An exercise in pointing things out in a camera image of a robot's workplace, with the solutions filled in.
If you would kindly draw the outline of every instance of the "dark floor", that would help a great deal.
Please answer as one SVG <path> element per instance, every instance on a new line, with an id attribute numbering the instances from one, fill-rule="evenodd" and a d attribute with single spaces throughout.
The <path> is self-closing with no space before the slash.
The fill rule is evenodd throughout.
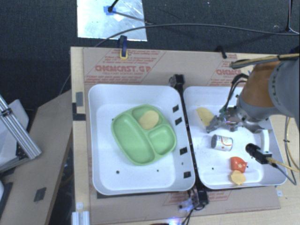
<path id="1" fill-rule="evenodd" d="M 209 23 L 280 32 L 289 0 L 142 0 L 148 21 Z M 293 0 L 291 27 L 299 31 L 300 0 Z M 70 47 L 94 46 L 99 39 L 77 37 L 76 0 L 0 0 L 0 94 L 33 109 L 58 96 L 70 73 Z M 129 48 L 289 53 L 299 36 L 277 36 L 208 27 L 147 30 L 148 42 Z M 116 41 L 103 44 L 115 47 Z"/>

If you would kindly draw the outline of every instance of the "wooden board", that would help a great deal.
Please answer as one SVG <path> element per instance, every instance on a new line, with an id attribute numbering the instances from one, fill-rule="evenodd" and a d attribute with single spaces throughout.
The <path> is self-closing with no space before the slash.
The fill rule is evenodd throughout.
<path id="1" fill-rule="evenodd" d="M 13 186 L 0 225 L 49 223 L 71 144 L 71 129 L 70 91 L 39 107 L 30 136 L 42 154 L 3 178 L 4 183 L 12 182 Z M 34 202 L 39 189 L 45 196 Z"/>
<path id="2" fill-rule="evenodd" d="M 107 63 L 122 63 L 117 61 L 113 58 L 114 54 L 117 54 L 115 49 L 109 49 L 109 48 L 72 48 L 71 49 L 71 58 L 72 58 L 72 98 L 73 103 L 76 103 L 76 96 L 78 93 L 83 94 L 83 98 L 85 99 L 85 103 L 83 105 L 77 107 L 81 113 L 87 114 L 86 120 L 87 123 L 84 121 L 74 121 L 74 147 L 75 150 L 78 150 L 77 155 L 75 155 L 75 200 L 76 203 L 83 205 L 82 207 L 77 207 L 76 211 L 83 211 L 88 210 L 91 211 L 93 208 L 94 211 L 97 211 L 97 217 L 99 217 L 99 220 L 102 220 L 102 222 L 99 222 L 99 224 L 115 224 L 118 222 L 126 222 L 130 221 L 130 217 L 122 219 L 121 216 L 118 218 L 115 217 L 113 219 L 112 217 L 109 218 L 110 211 L 116 210 L 118 205 L 118 199 L 117 198 L 109 198 L 109 199 L 96 199 L 95 197 L 95 191 L 93 188 L 93 185 L 89 181 L 89 176 L 86 173 L 86 169 L 89 167 L 89 163 L 91 161 L 88 159 L 88 144 L 90 142 L 89 139 L 89 118 L 88 118 L 88 111 L 89 108 L 85 107 L 85 104 L 87 103 L 87 96 L 89 89 L 93 84 L 97 84 L 97 80 L 100 79 L 100 81 L 105 81 L 105 79 L 108 79 L 110 83 L 114 83 L 114 79 L 123 79 L 124 75 L 123 73 L 118 73 L 115 77 L 113 76 L 114 73 L 110 73 L 109 71 L 106 71 L 106 69 L 115 69 L 115 67 L 104 67 L 102 65 L 102 62 L 105 60 Z M 228 54 L 229 60 L 222 60 L 221 54 L 219 53 L 213 53 L 213 52 L 180 52 L 180 51 L 159 51 L 159 52 L 153 52 L 153 50 L 134 50 L 133 54 L 139 54 L 139 56 L 144 56 L 144 58 L 136 58 L 136 61 L 138 63 L 139 59 L 142 60 L 143 63 L 148 62 L 147 65 L 144 66 L 145 69 L 139 70 L 138 73 L 136 73 L 136 81 L 133 81 L 132 84 L 144 84 L 144 85 L 167 85 L 168 79 L 170 76 L 172 76 L 175 73 L 183 73 L 187 74 L 186 79 L 188 80 L 188 85 L 212 85 L 214 81 L 217 81 L 218 86 L 224 85 L 222 81 L 231 79 L 231 76 L 233 74 L 226 74 L 228 61 L 229 60 L 240 60 L 240 59 L 250 59 L 250 58 L 259 58 L 262 56 L 266 56 L 267 54 L 245 54 L 245 53 L 237 53 L 237 54 Z M 86 64 L 84 64 L 84 61 L 86 61 L 88 64 L 94 64 L 89 67 L 85 67 Z M 129 61 L 125 61 L 124 66 L 132 66 L 128 64 Z M 245 69 L 241 69 L 240 72 L 248 73 L 252 70 L 253 67 L 247 67 Z M 100 71 L 100 73 L 93 74 L 93 70 Z M 284 127 L 284 121 L 282 121 L 281 116 L 275 116 L 274 119 L 272 119 L 272 123 L 274 124 L 274 131 L 276 133 L 277 139 L 281 136 L 282 128 Z M 290 132 L 291 139 L 295 140 L 297 144 L 299 144 L 299 132 L 296 128 L 295 132 Z M 294 149 L 298 149 L 299 151 L 299 145 L 294 146 Z M 282 147 L 282 144 L 280 144 L 280 148 L 282 153 L 284 154 L 284 149 Z M 295 154 L 295 160 L 299 164 L 299 152 L 293 151 Z M 266 224 L 266 220 L 268 223 L 285 223 L 286 221 L 298 221 L 299 215 L 297 211 L 300 208 L 299 195 L 300 189 L 299 187 L 293 186 L 289 181 L 287 181 L 284 185 L 279 186 L 277 190 L 281 190 L 283 193 L 283 197 L 280 197 L 280 202 L 282 204 L 282 209 L 278 210 L 276 208 L 279 208 L 277 206 L 278 198 L 274 199 L 274 196 L 276 196 L 276 190 L 274 187 L 266 187 L 266 188 L 254 188 L 254 190 L 258 193 L 257 201 L 260 201 L 261 197 L 264 197 L 265 201 L 263 201 L 262 204 L 264 204 L 264 207 L 258 207 L 257 202 L 255 200 L 247 200 L 246 206 L 243 206 L 243 209 L 239 209 L 238 207 L 234 209 L 233 207 L 225 211 L 222 215 L 208 215 L 212 214 L 211 207 L 215 206 L 216 212 L 218 213 L 218 204 L 221 205 L 220 202 L 214 202 L 207 206 L 207 209 L 199 212 L 194 212 L 193 216 L 191 218 L 191 224 L 198 224 L 198 223 L 208 223 L 208 224 L 232 224 L 233 220 L 238 221 L 241 224 Z M 242 194 L 239 195 L 238 198 L 247 197 L 246 194 L 248 192 L 245 192 L 245 196 Z M 134 206 L 135 199 L 134 197 L 131 197 L 130 200 L 130 206 Z M 124 200 L 121 198 L 119 199 L 122 204 L 124 204 Z M 102 203 L 102 206 L 95 208 L 95 204 L 100 205 Z M 148 206 L 148 204 L 144 204 L 144 210 L 148 215 L 150 215 L 151 208 Z M 264 210 L 264 209 L 276 209 L 276 210 L 265 210 L 260 212 L 249 212 L 249 211 L 255 211 L 255 210 Z M 136 224 L 136 225 L 149 225 L 152 223 L 159 223 L 159 222 L 177 222 L 179 223 L 182 221 L 181 218 L 173 218 L 173 220 L 169 219 L 163 219 L 163 220 L 157 220 L 157 221 L 142 221 L 147 220 L 149 217 L 143 216 L 140 218 L 136 218 L 136 220 L 131 219 L 131 222 L 124 223 L 125 225 L 129 224 Z"/>

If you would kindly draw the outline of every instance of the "black cable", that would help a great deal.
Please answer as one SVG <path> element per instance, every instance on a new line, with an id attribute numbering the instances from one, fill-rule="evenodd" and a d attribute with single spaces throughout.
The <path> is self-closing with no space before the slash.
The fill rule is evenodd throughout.
<path id="1" fill-rule="evenodd" d="M 199 208 L 199 206 L 200 206 L 200 205 L 198 205 L 197 207 L 195 207 L 194 210 L 196 210 L 196 211 L 201 211 L 202 209 L 205 208 L 205 205 L 202 206 L 202 207 L 200 207 L 200 208 Z"/>
<path id="2" fill-rule="evenodd" d="M 287 177 L 287 179 L 293 184 L 293 185 L 297 185 L 296 179 L 294 177 L 294 181 L 289 177 L 289 175 L 287 175 L 277 164 L 272 164 L 273 167 L 277 168 L 284 176 Z"/>
<path id="3" fill-rule="evenodd" d="M 227 98 L 227 101 L 226 101 L 225 105 L 221 109 L 222 111 L 226 111 L 226 109 L 228 107 L 228 104 L 229 104 L 229 101 L 230 101 L 231 97 L 233 96 L 233 92 L 234 92 L 235 88 L 237 87 L 237 85 L 239 83 L 245 83 L 246 82 L 244 80 L 241 80 L 241 81 L 238 82 L 238 80 L 241 79 L 242 77 L 248 79 L 249 76 L 246 75 L 246 74 L 241 73 L 241 74 L 236 75 L 234 77 L 234 79 L 232 80 L 231 87 L 230 87 L 230 90 L 229 90 L 229 93 L 228 93 L 228 98 Z"/>
<path id="4" fill-rule="evenodd" d="M 288 13 L 288 17 L 287 17 L 287 25 L 286 25 L 286 29 L 285 30 L 289 31 L 289 32 L 293 32 L 293 33 L 299 34 L 299 32 L 294 31 L 290 27 L 291 15 L 292 15 L 292 5 L 293 5 L 293 0 L 289 0 L 289 13 Z"/>
<path id="5" fill-rule="evenodd" d="M 188 225 L 188 223 L 189 223 L 189 220 L 190 220 L 190 218 L 191 218 L 191 215 L 192 215 L 192 212 L 194 211 L 194 209 L 192 209 L 190 212 L 189 212 L 189 214 L 188 214 L 188 216 L 183 220 L 183 222 L 181 223 L 181 225 Z"/>
<path id="6" fill-rule="evenodd" d="M 235 84 L 235 86 L 233 87 L 233 90 L 232 90 L 232 92 L 231 92 L 231 97 L 233 96 L 233 92 L 234 92 L 235 88 L 239 85 L 239 83 L 245 83 L 245 82 L 247 82 L 247 81 L 241 80 L 241 81 L 238 81 L 238 82 Z"/>
<path id="7" fill-rule="evenodd" d="M 62 92 L 63 92 L 68 80 L 70 79 L 70 77 L 71 77 L 71 74 L 68 75 L 67 79 L 65 80 L 64 84 L 62 85 L 59 95 L 62 94 Z"/>
<path id="8" fill-rule="evenodd" d="M 99 42 L 95 45 L 95 47 L 98 47 L 99 45 L 103 44 L 104 42 L 108 41 L 111 38 L 114 38 L 118 35 L 122 35 L 127 32 L 140 30 L 140 29 L 146 29 L 146 28 L 159 28 L 159 27 L 175 27 L 175 26 L 200 26 L 200 27 L 216 27 L 216 28 L 227 28 L 227 29 L 235 29 L 235 30 L 241 30 L 241 31 L 248 31 L 248 32 L 255 32 L 255 33 L 263 33 L 263 34 L 270 34 L 270 35 L 278 35 L 278 36 L 299 36 L 299 34 L 290 34 L 290 33 L 279 33 L 279 32 L 266 32 L 266 31 L 260 31 L 260 30 L 254 30 L 254 29 L 246 29 L 246 28 L 239 28 L 239 27 L 233 27 L 233 26 L 227 26 L 227 25 L 218 25 L 218 24 L 205 24 L 205 23 L 166 23 L 166 24 L 155 24 L 155 25 L 148 25 L 148 26 L 142 26 L 137 28 L 131 28 L 127 29 L 122 32 L 118 32 L 114 35 L 111 35 L 110 37 L 104 39 L 103 41 Z"/>

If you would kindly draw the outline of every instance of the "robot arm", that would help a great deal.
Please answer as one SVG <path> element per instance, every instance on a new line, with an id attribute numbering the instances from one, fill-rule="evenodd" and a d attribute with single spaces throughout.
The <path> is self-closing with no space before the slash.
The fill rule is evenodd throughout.
<path id="1" fill-rule="evenodd" d="M 210 122 L 207 132 L 221 125 L 231 131 L 244 126 L 253 133 L 263 130 L 258 122 L 274 114 L 294 117 L 299 129 L 299 58 L 257 64 L 235 107 Z"/>

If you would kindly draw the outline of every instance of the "yellow clamp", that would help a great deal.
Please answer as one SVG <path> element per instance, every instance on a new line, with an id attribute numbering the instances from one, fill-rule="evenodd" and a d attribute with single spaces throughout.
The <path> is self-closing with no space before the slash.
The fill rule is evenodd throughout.
<path id="1" fill-rule="evenodd" d="M 128 58 L 128 51 L 126 51 L 126 55 L 125 55 L 125 57 L 123 57 L 122 56 L 122 49 L 120 50 L 120 59 L 121 60 L 127 60 L 127 58 Z"/>

